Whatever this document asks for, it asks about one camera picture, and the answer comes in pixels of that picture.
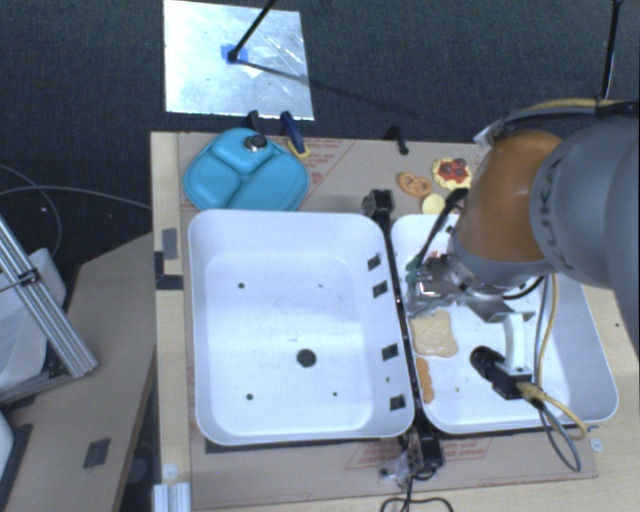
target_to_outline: black vertical bar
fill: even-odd
[[[258,14],[258,17],[253,22],[253,24],[249,27],[249,30],[247,30],[247,32],[242,36],[242,39],[240,39],[240,42],[236,45],[236,47],[233,50],[231,50],[227,54],[227,60],[229,62],[235,62],[235,61],[238,60],[238,54],[240,53],[240,50],[242,50],[242,47],[245,45],[245,43],[249,40],[249,38],[256,31],[256,29],[258,28],[258,26],[260,25],[260,23],[262,22],[264,17],[267,14],[269,14],[269,11],[275,5],[276,2],[277,2],[277,0],[269,0],[269,2],[264,7],[264,9],[262,9],[262,12],[260,14]]]
[[[609,40],[607,41],[607,56],[604,61],[604,73],[602,75],[602,88],[600,89],[600,99],[606,99],[609,95],[609,85],[611,84],[611,71],[613,68],[613,54],[616,47],[616,34],[618,32],[618,18],[620,17],[620,6],[624,0],[611,1],[611,25],[609,25]]]

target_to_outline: black rod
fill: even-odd
[[[262,9],[262,12],[260,14],[258,14],[258,17],[256,18],[256,20],[249,27],[249,30],[247,30],[247,32],[242,36],[242,39],[240,39],[240,42],[236,45],[236,47],[233,50],[231,50],[227,54],[227,60],[229,62],[235,62],[235,61],[238,60],[238,54],[240,53],[240,50],[242,50],[242,47],[246,44],[246,42],[249,40],[249,38],[256,31],[256,29],[258,28],[258,26],[260,25],[260,23],[262,22],[264,17],[267,14],[269,14],[269,11],[271,10],[271,8],[275,5],[275,3],[277,1],[278,0],[269,0],[269,2],[264,7],[264,9]]]
[[[618,18],[620,17],[620,6],[624,0],[611,1],[611,25],[609,26],[609,40],[607,41],[607,57],[604,61],[604,74],[602,75],[602,89],[600,99],[607,99],[609,96],[609,85],[611,84],[611,72],[613,69],[613,58],[616,47],[616,33],[618,32]]]

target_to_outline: blue divided plate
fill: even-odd
[[[260,134],[227,130],[200,152],[183,178],[184,192],[200,210],[295,210],[309,189],[309,176],[287,150],[266,140],[252,151],[245,140]]]

